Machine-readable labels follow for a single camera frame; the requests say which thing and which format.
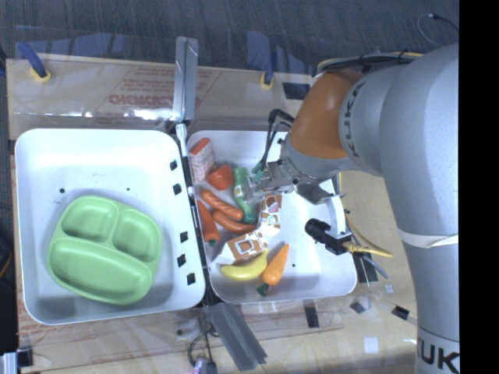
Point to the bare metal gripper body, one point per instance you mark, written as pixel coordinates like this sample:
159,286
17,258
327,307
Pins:
277,175

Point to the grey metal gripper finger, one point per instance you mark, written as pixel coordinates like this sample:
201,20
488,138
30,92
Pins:
255,197

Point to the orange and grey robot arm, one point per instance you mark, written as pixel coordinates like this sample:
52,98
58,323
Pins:
409,131

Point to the green bottle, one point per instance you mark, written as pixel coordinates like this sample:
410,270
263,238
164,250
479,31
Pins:
241,187

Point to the white carton with pictures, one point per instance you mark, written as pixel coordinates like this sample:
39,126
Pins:
270,218

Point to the orange sausage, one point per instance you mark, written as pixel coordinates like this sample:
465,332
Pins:
221,205
233,223

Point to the red pepper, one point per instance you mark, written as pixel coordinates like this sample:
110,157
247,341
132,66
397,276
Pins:
220,177

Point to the brown and white carton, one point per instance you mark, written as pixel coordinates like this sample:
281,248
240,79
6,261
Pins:
245,247

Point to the dark orange carrot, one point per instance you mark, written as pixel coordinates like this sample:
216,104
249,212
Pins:
207,222

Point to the orange and white carton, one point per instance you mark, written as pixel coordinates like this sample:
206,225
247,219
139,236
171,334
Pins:
201,159

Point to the light orange carrot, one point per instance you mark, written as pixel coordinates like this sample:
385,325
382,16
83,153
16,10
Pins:
275,266

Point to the yellow banana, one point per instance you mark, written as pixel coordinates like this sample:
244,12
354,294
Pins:
245,270

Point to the white plastic tray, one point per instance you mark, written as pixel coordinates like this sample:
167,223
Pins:
312,271
97,158

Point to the green divided plate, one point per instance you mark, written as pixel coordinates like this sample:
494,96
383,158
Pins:
101,263

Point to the brown cardboard board red print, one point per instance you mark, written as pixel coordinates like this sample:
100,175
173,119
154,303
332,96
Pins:
117,86

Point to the black cylinder on white bracket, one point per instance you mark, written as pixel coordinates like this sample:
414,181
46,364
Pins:
325,234

